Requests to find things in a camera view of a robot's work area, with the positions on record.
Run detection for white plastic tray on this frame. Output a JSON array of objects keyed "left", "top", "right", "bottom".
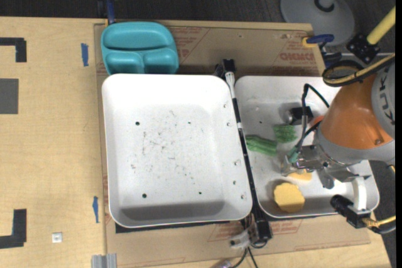
[
  {"left": 100, "top": 73, "right": 254, "bottom": 229},
  {"left": 234, "top": 75, "right": 381, "bottom": 219}
]

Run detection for black cylinder on white bracket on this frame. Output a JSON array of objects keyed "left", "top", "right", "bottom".
[{"left": 329, "top": 175, "right": 373, "bottom": 229}]

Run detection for blue divided plate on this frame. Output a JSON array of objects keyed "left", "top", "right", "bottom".
[{"left": 100, "top": 21, "right": 180, "bottom": 75}]

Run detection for brown cardboard board red print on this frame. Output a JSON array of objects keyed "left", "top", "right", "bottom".
[{"left": 93, "top": 19, "right": 372, "bottom": 268}]

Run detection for small black can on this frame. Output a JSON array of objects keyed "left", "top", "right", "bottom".
[{"left": 284, "top": 105, "right": 315, "bottom": 126}]

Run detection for black block with thin wires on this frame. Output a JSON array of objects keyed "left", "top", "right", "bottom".
[
  {"left": 251, "top": 218, "right": 273, "bottom": 244},
  {"left": 215, "top": 58, "right": 236, "bottom": 78}
]

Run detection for yellow round toy biscuit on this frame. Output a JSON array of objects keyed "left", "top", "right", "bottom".
[{"left": 272, "top": 182, "right": 306, "bottom": 213}]

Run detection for green ridged toy vegetable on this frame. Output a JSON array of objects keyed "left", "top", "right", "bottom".
[{"left": 244, "top": 134, "right": 278, "bottom": 157}]

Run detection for pale yellow toy food piece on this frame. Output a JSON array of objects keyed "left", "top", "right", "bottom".
[{"left": 287, "top": 171, "right": 313, "bottom": 183}]

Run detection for thin black and white rod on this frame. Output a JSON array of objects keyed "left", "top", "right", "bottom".
[{"left": 226, "top": 70, "right": 268, "bottom": 227}]

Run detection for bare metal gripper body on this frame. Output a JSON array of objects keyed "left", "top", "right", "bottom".
[{"left": 296, "top": 145, "right": 330, "bottom": 172}]

